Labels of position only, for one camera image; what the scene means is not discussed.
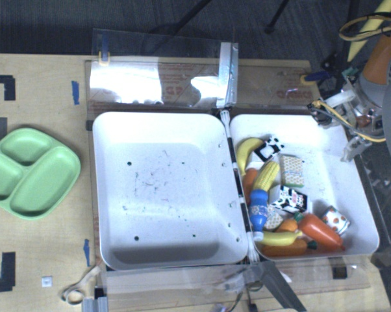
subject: white bottle cap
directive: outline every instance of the white bottle cap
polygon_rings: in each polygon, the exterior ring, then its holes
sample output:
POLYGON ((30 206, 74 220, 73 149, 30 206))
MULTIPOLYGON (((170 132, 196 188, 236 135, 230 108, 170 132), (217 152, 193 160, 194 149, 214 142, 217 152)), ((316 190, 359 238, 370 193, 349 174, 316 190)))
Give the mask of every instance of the white bottle cap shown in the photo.
POLYGON ((261 232, 261 231, 255 231, 255 232, 253 233, 253 240, 254 240, 255 242, 260 242, 260 241, 262 241, 262 239, 263 239, 263 232, 261 232))

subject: carrot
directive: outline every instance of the carrot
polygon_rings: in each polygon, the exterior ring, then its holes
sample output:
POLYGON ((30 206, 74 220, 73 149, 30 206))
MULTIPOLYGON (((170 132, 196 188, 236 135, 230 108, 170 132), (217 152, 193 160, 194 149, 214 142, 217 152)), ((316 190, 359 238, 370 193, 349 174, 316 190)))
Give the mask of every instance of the carrot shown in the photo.
POLYGON ((295 232, 298 229, 298 223, 293 218, 287 218, 281 225, 275 230, 275 232, 295 232))
POLYGON ((258 175, 258 170, 250 168, 246 170, 246 175, 243 177, 242 186, 245 195, 246 204, 250 205, 250 192, 252 191, 253 182, 258 175))
POLYGON ((291 245, 286 246, 263 246, 262 253, 267 257, 292 257, 303 255, 307 248, 315 249, 314 241, 307 242, 305 239, 298 238, 291 245))

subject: black floor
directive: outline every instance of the black floor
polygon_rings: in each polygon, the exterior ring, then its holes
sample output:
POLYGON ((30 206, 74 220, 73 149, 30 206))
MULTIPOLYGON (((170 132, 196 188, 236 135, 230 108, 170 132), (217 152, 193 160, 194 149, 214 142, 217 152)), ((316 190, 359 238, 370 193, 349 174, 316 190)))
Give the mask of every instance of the black floor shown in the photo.
MULTIPOLYGON (((178 22, 200 0, 0 0, 0 53, 85 54, 92 50, 93 28, 148 33, 178 22)), ((282 0, 213 0, 179 32, 180 36, 232 40, 243 59, 309 60, 313 71, 332 52, 341 52, 338 29, 347 21, 350 0, 291 0, 271 34, 264 27, 282 0)), ((382 0, 360 0, 358 16, 382 0)), ((375 42, 353 61, 361 66, 375 42)), ((323 92, 335 82, 321 85, 323 92)), ((381 249, 391 243, 391 161, 386 148, 370 148, 372 182, 385 232, 381 249)), ((391 300, 391 261, 375 260, 391 300)))

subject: blue plastic bottle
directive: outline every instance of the blue plastic bottle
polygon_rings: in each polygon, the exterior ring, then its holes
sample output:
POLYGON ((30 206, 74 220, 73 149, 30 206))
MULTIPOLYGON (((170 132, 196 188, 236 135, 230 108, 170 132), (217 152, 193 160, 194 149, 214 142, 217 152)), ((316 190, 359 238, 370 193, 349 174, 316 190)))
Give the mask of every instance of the blue plastic bottle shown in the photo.
POLYGON ((268 193, 265 190, 252 190, 250 194, 249 219, 253 229, 253 240, 263 239, 263 227, 268 219, 268 193))

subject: banana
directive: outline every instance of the banana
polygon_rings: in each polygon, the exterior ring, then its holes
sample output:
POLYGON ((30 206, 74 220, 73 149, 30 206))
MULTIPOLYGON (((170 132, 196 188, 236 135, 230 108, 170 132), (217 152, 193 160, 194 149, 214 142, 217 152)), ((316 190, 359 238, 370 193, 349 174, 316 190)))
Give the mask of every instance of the banana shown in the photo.
POLYGON ((260 243, 268 246, 288 246, 291 245, 299 236, 302 236, 302 231, 300 230, 297 232, 264 231, 263 239, 260 243))
POLYGON ((251 152, 263 144, 260 138, 247 138, 239 145, 236 150, 236 161, 239 167, 240 175, 243 177, 246 172, 246 162, 251 152))

